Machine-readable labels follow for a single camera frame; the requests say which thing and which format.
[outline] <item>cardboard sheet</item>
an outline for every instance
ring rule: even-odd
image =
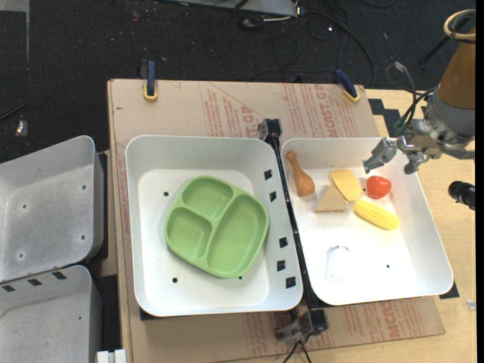
[[[254,137],[265,118],[278,118],[284,139],[375,137],[377,127],[363,88],[352,103],[338,85],[159,81],[158,99],[143,99],[143,81],[108,83],[115,135],[121,235],[126,263],[129,333],[133,362],[208,363],[285,355],[275,331],[286,312],[200,315],[141,320],[135,299],[125,149],[137,135]],[[330,329],[309,339],[308,350],[379,343],[443,334],[433,297],[373,302],[325,310]]]

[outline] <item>yellow toy food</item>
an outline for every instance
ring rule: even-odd
[[[345,212],[348,211],[348,202],[342,194],[337,190],[333,183],[324,192],[323,197],[319,200],[315,211],[322,212]]]
[[[349,202],[354,202],[360,198],[362,189],[355,174],[349,169],[335,169],[330,173],[331,180],[338,188],[338,191]]]
[[[355,201],[353,209],[358,216],[386,230],[395,230],[400,226],[400,219],[396,215],[367,200]]]

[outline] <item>cheese wedge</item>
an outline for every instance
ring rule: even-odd
[[[359,199],[363,190],[355,174],[349,169],[335,169],[330,172],[331,180],[336,185],[338,191],[349,202]]]
[[[322,212],[345,212],[348,211],[348,202],[343,195],[337,190],[335,185],[331,183],[323,197],[319,200],[315,211]]]

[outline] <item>toy chicken leg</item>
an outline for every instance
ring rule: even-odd
[[[303,171],[297,162],[296,153],[291,151],[287,153],[286,158],[293,167],[294,181],[296,182],[297,194],[301,197],[307,197],[314,193],[315,183],[312,177]]]

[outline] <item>toy food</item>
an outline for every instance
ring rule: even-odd
[[[392,182],[382,176],[370,176],[366,181],[366,193],[373,199],[381,199],[392,189]]]
[[[307,197],[314,193],[315,183],[312,177],[303,171],[297,162],[296,153],[291,151],[287,153],[286,158],[293,167],[294,181],[296,182],[297,194],[301,197]]]
[[[324,192],[323,197],[316,206],[317,213],[322,212],[345,212],[348,211],[348,202],[337,190],[336,186],[331,183],[329,188]]]
[[[353,209],[356,215],[386,230],[395,230],[400,226],[400,219],[396,215],[367,200],[355,201]]]
[[[349,202],[354,202],[360,198],[362,190],[355,174],[349,169],[335,169],[330,173],[331,180],[336,185],[338,191]]]

